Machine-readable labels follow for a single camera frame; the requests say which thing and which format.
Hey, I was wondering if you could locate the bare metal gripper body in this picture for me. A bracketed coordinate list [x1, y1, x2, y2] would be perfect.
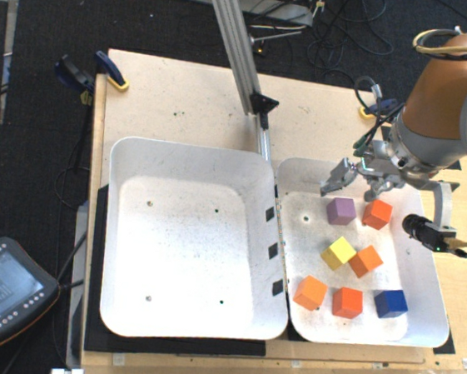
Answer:
[352, 137, 442, 194]

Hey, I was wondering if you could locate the red-orange cube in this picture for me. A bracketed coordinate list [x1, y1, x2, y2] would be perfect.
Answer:
[360, 197, 395, 232]
[330, 285, 367, 322]

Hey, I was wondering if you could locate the purple cube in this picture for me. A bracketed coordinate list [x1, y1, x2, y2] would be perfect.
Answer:
[323, 194, 360, 228]

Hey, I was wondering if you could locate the orange cube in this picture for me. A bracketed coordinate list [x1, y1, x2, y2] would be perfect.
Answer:
[346, 242, 387, 282]
[291, 272, 330, 314]

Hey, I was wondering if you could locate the yellow cube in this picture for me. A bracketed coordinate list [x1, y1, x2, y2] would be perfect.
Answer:
[318, 233, 359, 275]

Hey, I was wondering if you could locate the blue cube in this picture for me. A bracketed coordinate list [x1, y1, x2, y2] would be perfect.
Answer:
[370, 286, 412, 322]

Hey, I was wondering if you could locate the white plastic tray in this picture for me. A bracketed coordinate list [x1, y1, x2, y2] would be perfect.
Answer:
[256, 154, 467, 359]
[89, 133, 308, 357]

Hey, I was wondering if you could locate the pale wood board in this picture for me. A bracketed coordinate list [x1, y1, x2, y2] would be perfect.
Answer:
[62, 46, 467, 374]

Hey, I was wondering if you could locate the black cylinder on white bracket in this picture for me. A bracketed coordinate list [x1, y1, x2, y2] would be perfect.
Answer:
[398, 176, 464, 255]

